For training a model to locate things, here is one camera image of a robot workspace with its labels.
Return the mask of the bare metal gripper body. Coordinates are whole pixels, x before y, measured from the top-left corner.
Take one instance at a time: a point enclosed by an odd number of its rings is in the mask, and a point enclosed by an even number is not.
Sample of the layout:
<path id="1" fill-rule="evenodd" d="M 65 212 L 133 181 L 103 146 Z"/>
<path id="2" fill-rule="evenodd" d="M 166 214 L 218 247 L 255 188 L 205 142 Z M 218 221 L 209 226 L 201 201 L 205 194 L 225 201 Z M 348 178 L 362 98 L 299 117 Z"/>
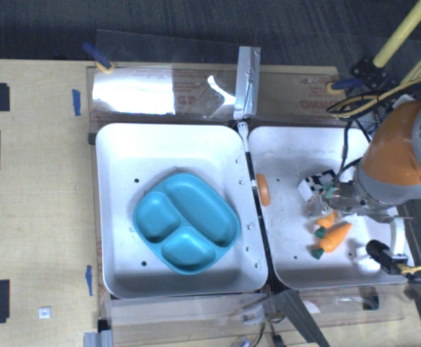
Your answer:
<path id="1" fill-rule="evenodd" d="M 336 189 L 326 201 L 331 208 L 340 211 L 358 211 L 367 205 L 367 200 L 359 185 L 353 180 L 339 181 Z"/>

